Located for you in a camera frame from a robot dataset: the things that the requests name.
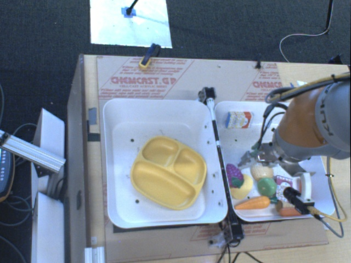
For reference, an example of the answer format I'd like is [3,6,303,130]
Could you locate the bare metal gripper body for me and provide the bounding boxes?
[256,142,316,176]

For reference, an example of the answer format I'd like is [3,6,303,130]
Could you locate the beige round bread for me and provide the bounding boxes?
[250,163,274,181]

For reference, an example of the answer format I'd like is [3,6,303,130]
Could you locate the white plastic tray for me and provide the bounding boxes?
[103,98,229,229]
[214,100,337,223]

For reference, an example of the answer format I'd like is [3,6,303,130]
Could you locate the purple grapes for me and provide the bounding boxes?
[225,163,245,188]

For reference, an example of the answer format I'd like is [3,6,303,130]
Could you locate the green round fruit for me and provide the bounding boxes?
[257,177,278,197]

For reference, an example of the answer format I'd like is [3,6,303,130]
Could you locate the yellow lemon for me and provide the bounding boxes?
[230,174,254,200]

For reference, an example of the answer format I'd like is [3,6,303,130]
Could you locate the thin black and white rod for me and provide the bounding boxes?
[206,99,239,226]

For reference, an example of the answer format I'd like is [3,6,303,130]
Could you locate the pink and white packet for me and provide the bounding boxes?
[275,175,294,202]

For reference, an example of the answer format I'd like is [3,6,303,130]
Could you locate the blue and orange carton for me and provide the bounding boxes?
[225,111,253,129]

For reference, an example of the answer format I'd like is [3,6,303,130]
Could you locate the orange carrot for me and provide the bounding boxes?
[234,196,271,210]

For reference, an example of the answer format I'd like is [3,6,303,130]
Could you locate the orange sausage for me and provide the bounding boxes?
[276,201,302,217]

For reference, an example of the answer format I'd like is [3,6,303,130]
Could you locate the yellow divided plate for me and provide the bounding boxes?
[130,135,208,211]

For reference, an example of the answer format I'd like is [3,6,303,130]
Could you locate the brown cardboard board red print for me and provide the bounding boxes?
[96,55,329,254]

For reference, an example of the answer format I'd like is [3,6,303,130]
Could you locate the black cylinder on white bracket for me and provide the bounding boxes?
[283,172,315,215]

